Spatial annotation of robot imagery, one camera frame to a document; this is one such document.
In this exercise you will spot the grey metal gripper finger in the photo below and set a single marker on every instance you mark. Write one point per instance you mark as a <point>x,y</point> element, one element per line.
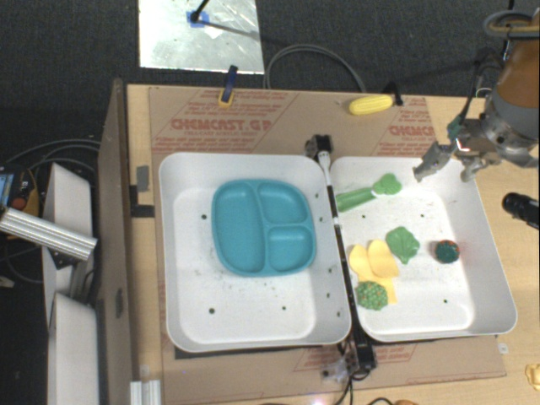
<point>432,160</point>
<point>473,167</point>

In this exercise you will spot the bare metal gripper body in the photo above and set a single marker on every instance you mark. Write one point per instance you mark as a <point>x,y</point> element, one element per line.
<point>491,142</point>

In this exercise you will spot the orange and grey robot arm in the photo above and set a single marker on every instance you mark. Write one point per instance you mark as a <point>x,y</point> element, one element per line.
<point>520,74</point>

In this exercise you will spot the yellow corn cob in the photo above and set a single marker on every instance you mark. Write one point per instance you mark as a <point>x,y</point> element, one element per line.
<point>370,104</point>

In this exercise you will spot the green vegetable stalk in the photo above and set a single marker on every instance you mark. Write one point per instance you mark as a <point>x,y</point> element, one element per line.
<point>354,198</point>

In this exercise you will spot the green lettuce leaf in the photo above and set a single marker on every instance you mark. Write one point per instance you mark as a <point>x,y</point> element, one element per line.
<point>403,243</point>

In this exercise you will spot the dark green round ball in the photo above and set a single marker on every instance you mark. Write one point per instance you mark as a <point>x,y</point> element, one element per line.
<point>447,251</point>

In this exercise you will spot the yellow banana peel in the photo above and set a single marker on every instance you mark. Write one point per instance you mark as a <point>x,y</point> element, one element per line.
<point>381,260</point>

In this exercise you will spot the thin black and white rod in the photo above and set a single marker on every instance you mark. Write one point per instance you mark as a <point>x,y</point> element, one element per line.
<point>337,222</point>

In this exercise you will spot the white plastic tray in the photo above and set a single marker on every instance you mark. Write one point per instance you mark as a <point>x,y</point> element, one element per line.
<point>426,306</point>
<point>253,310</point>

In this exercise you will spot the green pea cluster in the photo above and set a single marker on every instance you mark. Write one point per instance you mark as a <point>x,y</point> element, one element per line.
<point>371,295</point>

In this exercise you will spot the brown cardboard board red print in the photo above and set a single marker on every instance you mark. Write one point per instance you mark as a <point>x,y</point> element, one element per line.
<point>274,133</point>

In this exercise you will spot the blue divided plate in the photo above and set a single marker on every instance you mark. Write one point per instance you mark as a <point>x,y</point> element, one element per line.
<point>242,226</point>

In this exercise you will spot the pale yellow toy piece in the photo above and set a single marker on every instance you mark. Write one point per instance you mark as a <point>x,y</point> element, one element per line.
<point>534,374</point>

